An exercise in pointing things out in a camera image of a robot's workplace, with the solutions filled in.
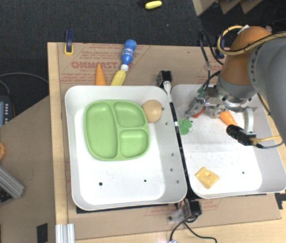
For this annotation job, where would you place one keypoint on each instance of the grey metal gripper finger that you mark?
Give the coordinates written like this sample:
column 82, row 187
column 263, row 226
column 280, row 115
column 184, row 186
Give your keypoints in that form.
column 193, row 109
column 212, row 111

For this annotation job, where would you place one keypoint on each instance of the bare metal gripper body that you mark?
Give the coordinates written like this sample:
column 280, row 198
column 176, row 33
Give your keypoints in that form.
column 215, row 96

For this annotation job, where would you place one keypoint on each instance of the orange carrot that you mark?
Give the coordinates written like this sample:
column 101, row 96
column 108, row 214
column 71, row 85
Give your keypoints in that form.
column 199, row 113
column 228, row 118
column 100, row 76

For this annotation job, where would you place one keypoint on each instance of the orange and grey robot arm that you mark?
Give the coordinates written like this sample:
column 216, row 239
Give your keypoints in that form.
column 272, row 80

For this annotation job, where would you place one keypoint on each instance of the green leafy toy piece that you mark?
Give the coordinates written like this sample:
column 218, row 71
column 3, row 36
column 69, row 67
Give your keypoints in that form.
column 184, row 126

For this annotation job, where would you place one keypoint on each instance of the thin black and white rod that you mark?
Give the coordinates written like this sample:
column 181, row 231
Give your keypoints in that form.
column 176, row 125

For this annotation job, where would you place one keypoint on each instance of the beige round bread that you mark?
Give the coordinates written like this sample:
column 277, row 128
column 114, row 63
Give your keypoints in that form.
column 153, row 110

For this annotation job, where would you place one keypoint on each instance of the white plastic tray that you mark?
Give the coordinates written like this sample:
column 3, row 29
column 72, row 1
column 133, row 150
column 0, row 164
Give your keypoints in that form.
column 122, row 183
column 224, row 156

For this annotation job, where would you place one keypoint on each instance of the yellow cheese wedge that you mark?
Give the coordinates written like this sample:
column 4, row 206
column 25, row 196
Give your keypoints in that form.
column 207, row 177

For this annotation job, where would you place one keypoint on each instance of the yellow corn cob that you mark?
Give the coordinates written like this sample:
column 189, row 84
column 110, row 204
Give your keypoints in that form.
column 118, row 78

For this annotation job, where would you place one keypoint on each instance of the blue plastic bottle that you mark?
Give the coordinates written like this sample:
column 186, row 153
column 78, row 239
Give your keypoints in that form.
column 128, row 54

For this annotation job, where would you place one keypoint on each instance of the green divided plate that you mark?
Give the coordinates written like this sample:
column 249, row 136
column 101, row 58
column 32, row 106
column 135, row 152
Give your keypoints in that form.
column 102, row 130

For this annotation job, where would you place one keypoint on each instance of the yellow oblong toy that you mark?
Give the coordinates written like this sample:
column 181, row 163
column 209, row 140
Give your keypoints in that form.
column 153, row 4

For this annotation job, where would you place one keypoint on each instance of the brown cardboard board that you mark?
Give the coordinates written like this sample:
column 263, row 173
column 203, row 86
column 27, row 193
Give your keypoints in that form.
column 133, row 224

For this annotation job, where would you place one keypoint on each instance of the black cylinder on white bracket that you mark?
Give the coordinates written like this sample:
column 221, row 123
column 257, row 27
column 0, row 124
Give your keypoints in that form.
column 239, row 134

